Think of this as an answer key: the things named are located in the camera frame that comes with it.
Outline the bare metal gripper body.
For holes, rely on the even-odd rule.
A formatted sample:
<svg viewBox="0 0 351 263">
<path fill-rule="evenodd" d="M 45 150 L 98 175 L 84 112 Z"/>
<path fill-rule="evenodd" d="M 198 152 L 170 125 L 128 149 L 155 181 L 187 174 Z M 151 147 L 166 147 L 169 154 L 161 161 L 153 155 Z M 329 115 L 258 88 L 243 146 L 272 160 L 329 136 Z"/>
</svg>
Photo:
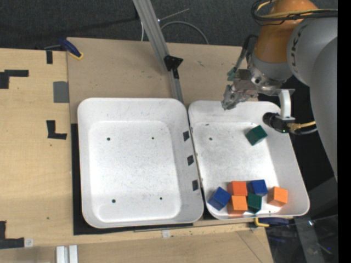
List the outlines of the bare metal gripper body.
<svg viewBox="0 0 351 263">
<path fill-rule="evenodd" d="M 283 81 L 270 79 L 256 68 L 239 69 L 234 67 L 229 71 L 231 98 L 256 98 L 258 94 L 275 95 Z"/>
</svg>

